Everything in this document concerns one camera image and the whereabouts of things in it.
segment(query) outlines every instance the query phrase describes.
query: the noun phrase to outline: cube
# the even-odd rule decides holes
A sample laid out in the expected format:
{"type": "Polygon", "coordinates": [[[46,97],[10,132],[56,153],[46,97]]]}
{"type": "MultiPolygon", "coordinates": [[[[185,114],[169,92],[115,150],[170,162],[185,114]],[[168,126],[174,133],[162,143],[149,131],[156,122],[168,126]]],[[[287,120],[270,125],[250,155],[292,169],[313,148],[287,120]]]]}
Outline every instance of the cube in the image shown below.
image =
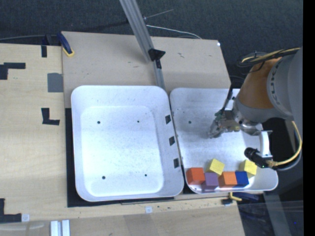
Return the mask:
{"type": "Polygon", "coordinates": [[[214,190],[219,186],[218,174],[215,172],[206,172],[205,181],[201,184],[203,190],[214,190]]]}
{"type": "Polygon", "coordinates": [[[247,177],[251,178],[256,175],[257,165],[255,165],[254,162],[246,159],[240,163],[239,171],[247,172],[247,177]]]}
{"type": "Polygon", "coordinates": [[[235,185],[235,187],[245,187],[249,184],[246,171],[236,171],[235,176],[237,181],[237,185],[235,185]]]}
{"type": "Polygon", "coordinates": [[[237,185],[237,180],[235,176],[235,171],[225,171],[222,172],[221,176],[218,178],[220,188],[232,188],[237,185]]]}
{"type": "Polygon", "coordinates": [[[203,168],[190,168],[186,171],[186,179],[188,184],[202,184],[205,181],[203,168]]]}
{"type": "Polygon", "coordinates": [[[206,172],[214,172],[220,176],[224,169],[224,163],[218,161],[217,159],[212,159],[206,168],[206,172]]]}

